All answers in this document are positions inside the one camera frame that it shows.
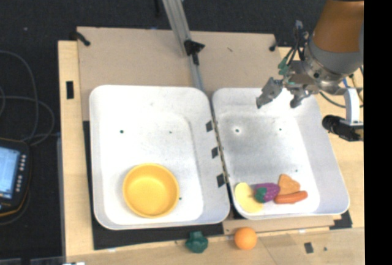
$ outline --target bowl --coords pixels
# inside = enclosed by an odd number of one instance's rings
[[[126,175],[122,194],[137,215],[158,218],[169,214],[179,200],[178,181],[166,167],[146,163],[133,167]]]

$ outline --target black clamp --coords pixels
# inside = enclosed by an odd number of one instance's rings
[[[199,65],[197,54],[204,49],[205,45],[201,43],[197,43],[191,40],[186,40],[184,42],[185,51],[188,56],[192,55],[192,59],[195,65]]]

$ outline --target orange ball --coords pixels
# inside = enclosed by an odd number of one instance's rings
[[[252,250],[257,243],[256,232],[250,227],[240,228],[234,235],[234,242],[241,250]]]

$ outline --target white tray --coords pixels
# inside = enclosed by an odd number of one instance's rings
[[[112,230],[219,223],[227,189],[208,98],[195,88],[99,86],[89,98],[94,213]],[[143,218],[126,205],[122,184],[141,163],[167,167],[180,200],[166,216]]]
[[[213,95],[214,114],[237,211],[260,220],[304,215],[341,214],[349,196],[314,97],[292,109],[292,95],[283,90],[260,109],[260,89],[227,88]],[[277,184],[281,174],[298,181],[308,198],[295,204],[264,204],[257,213],[242,209],[235,186],[262,182]]]

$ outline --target device screen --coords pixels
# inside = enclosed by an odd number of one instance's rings
[[[0,196],[11,199],[20,152],[0,147]]]

